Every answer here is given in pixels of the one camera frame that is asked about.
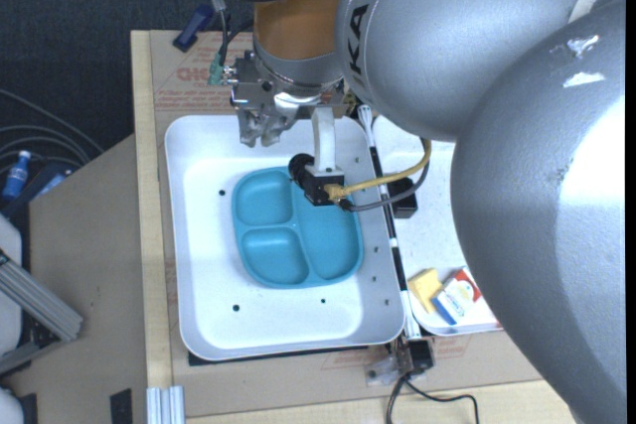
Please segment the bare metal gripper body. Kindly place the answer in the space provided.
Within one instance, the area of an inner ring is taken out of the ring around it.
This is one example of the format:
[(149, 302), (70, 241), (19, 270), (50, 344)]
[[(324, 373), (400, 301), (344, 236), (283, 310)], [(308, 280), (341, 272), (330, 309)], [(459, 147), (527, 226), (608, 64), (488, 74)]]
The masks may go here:
[(307, 119), (317, 107), (349, 112), (348, 89), (327, 56), (300, 61), (247, 54), (230, 67), (232, 105), (256, 117)]

